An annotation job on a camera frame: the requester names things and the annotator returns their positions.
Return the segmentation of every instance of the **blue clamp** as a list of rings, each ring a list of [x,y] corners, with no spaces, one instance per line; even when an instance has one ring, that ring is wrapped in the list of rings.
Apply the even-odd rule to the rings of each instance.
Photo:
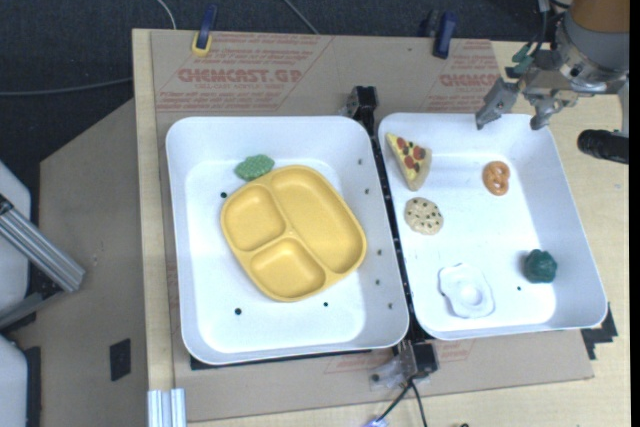
[[[449,44],[456,30],[458,17],[451,11],[445,11],[440,17],[440,26],[433,43],[433,55],[441,59],[449,57]]]
[[[197,32],[191,44],[191,51],[198,57],[205,57],[211,50],[211,42],[213,41],[213,31],[218,17],[218,6],[209,4],[202,17],[200,24],[200,32]]]

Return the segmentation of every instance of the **white tray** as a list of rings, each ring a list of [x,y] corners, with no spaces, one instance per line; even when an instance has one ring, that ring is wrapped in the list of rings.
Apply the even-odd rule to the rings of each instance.
[[[194,117],[166,139],[176,236],[182,337],[213,364],[356,351],[396,345],[409,317],[371,143],[340,116]],[[224,198],[246,182],[233,169],[265,154],[276,167],[301,164],[324,175],[367,237],[360,267],[321,293],[293,303],[262,294],[220,228]]]
[[[384,142],[387,132],[432,149],[431,172],[419,191],[405,185]],[[396,113],[381,121],[378,136],[416,318],[425,331],[455,340],[602,321],[607,300],[551,132],[531,130],[526,115],[502,116],[479,131],[473,114]],[[493,196],[482,182],[482,169],[492,160],[511,169],[504,196]],[[415,196],[439,206],[444,223],[436,235],[416,233],[404,222],[405,204]],[[533,249],[558,262],[553,283],[532,284],[524,277],[522,259]],[[454,314],[438,273],[460,263],[486,278],[493,313]]]
[[[0,336],[0,412],[3,427],[24,427],[28,373],[24,354]]]

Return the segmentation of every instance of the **tray hinge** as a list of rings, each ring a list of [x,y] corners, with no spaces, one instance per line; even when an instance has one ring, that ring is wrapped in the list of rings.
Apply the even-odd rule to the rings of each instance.
[[[611,343],[613,342],[613,337],[618,336],[618,330],[613,320],[613,315],[611,314],[611,307],[608,308],[607,315],[599,327],[582,329],[581,333],[584,345],[587,348],[587,353],[589,354],[589,359],[597,359],[596,344]]]
[[[378,95],[376,93],[375,86],[355,86],[347,99],[346,105],[341,109],[340,113],[344,116],[348,116],[354,119],[355,121],[359,121],[369,134],[371,147],[373,149],[373,156],[376,162],[376,169],[378,171],[378,179],[380,181],[380,186],[382,187],[382,195],[384,197],[387,217],[389,218],[389,225],[391,227],[391,234],[393,236],[393,244],[396,251],[396,258],[398,260],[398,267],[400,268],[400,276],[402,278],[402,285],[404,287],[405,300],[407,302],[407,308],[409,310],[409,332],[407,338],[411,341],[419,342],[427,339],[432,339],[433,337],[427,334],[420,327],[415,316],[411,289],[409,288],[407,269],[404,265],[402,245],[400,244],[400,235],[398,231],[396,214],[393,208],[391,188],[389,187],[389,179],[387,177],[387,169],[384,165],[382,150],[380,148],[378,137],[375,133],[374,111],[377,106]]]
[[[395,388],[412,380],[425,380],[440,367],[431,342],[401,341],[395,356],[369,374],[371,389]]]

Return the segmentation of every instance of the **yellow divided plate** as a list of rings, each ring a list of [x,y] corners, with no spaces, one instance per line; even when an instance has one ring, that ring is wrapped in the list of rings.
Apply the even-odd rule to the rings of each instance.
[[[221,225],[233,254],[267,296],[297,301],[354,271],[367,242],[327,179],[306,166],[257,178],[225,201]]]

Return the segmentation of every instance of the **black connector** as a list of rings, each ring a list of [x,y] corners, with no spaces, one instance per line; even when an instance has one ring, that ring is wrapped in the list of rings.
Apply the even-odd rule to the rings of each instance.
[[[578,136],[581,152],[597,159],[629,164],[629,138],[606,130],[585,130]]]
[[[355,86],[347,100],[347,114],[362,123],[370,137],[375,136],[373,111],[378,107],[378,93],[374,86]]]
[[[416,360],[417,376],[427,376],[438,370],[438,357],[433,344],[416,342],[412,345],[413,355]]]

